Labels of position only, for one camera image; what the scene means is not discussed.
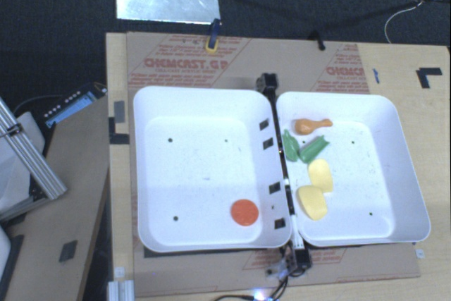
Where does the orange toy chicken drumstick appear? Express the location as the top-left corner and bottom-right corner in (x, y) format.
(292, 118), (334, 136)

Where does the brown cardboard board red print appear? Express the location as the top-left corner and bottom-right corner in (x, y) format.
(125, 31), (422, 297)

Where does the green toy pepper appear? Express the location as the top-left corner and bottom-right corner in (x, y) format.
(298, 135), (331, 165)

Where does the green toy leaf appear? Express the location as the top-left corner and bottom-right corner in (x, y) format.
(281, 128), (301, 163)

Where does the thin black and white rod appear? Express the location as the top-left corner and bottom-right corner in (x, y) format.
(266, 87), (303, 248)

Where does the yellow toy potato chip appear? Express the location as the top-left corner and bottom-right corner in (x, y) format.
(307, 158), (335, 194)
(295, 185), (329, 222)

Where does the white plastic tray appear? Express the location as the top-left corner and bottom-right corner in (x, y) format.
(276, 91), (432, 248)
(132, 85), (294, 254)

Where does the orange round disc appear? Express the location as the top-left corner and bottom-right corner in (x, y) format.
(230, 199), (260, 227)

